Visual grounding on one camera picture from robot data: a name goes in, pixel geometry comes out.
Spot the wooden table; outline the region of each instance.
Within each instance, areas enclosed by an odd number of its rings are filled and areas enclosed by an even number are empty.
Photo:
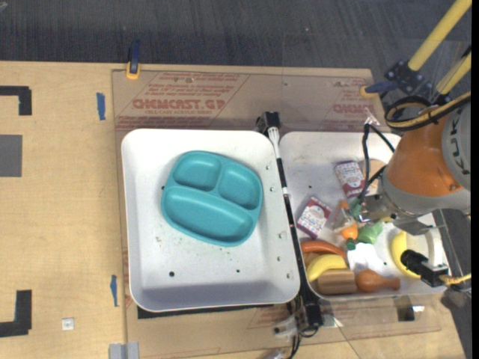
[[[124,67],[0,62],[0,85],[27,85],[33,94],[31,116],[19,116],[16,97],[0,96],[0,135],[22,136],[21,177],[0,177],[0,264],[4,272],[0,322],[14,320],[17,290],[31,290],[32,306],[28,334],[0,338],[1,358],[107,358],[111,343],[129,340],[121,291],[124,283],[112,108],[112,70]],[[196,68],[142,67],[172,71]],[[280,73],[276,68],[201,70]],[[105,120],[99,119],[97,93],[106,98]],[[112,276],[118,285],[116,306]],[[296,357],[463,358],[450,312],[438,299],[431,304],[437,311],[437,331],[349,342],[336,337],[324,344],[308,344],[305,340]],[[67,318],[74,318],[74,329],[62,328],[62,319]],[[211,329],[212,335],[218,332],[214,325],[205,328]],[[203,354],[218,353],[206,356],[212,359],[260,358],[266,352],[250,351],[248,341],[241,337],[238,340],[241,353],[225,354],[220,348]],[[174,340],[170,344],[142,357],[171,358]]]

